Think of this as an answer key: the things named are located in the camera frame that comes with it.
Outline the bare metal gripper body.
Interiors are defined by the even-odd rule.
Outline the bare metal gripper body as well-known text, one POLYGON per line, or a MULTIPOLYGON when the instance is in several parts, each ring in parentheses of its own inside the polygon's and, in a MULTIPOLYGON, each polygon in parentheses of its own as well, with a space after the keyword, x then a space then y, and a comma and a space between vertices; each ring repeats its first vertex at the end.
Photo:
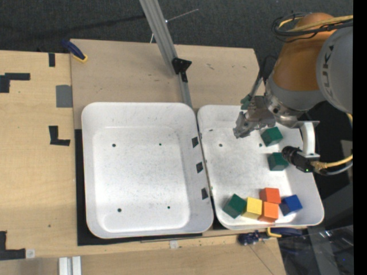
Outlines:
POLYGON ((249 102, 245 116, 248 121, 258 121, 260 129, 272 128, 276 123, 292 128, 304 113, 283 105, 276 97, 255 96, 249 102))

